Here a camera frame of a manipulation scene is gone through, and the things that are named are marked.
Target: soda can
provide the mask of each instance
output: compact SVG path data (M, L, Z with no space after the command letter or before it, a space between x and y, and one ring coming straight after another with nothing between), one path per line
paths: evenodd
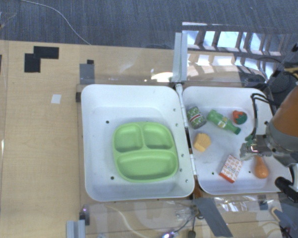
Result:
M193 107L187 112L187 118L194 129L202 127L207 122L197 107Z

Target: wooden tabletop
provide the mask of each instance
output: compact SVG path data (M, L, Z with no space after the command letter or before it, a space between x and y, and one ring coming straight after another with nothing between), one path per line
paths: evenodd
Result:
M40 73L25 73L24 54L32 54L34 46L59 47L59 59L41 59ZM79 64L94 60L96 81L135 77L140 82L146 77L150 80L149 71L171 71L173 51L0 41L0 54L1 72L6 70L0 74L0 85L6 84L7 89L0 90L0 100L6 98L5 126L1 124L5 136L0 238L64 238L66 222L78 220L81 194L85 193L79 182L75 101ZM61 95L59 104L51 103L53 95ZM0 105L4 110L5 101ZM268 198L279 206L277 195ZM161 237L185 222L184 215L181 218L175 213L186 206L181 201L172 202L93 202L92 221L97 226L87 227L86 237L95 238L100 233L111 238ZM252 205L246 209L240 201L238 211L223 209L234 237L244 238L246 233L281 237L278 222L269 211L260 211L257 201ZM192 222L180 237L186 237L190 228ZM214 237L205 220L196 221L195 230L197 237Z

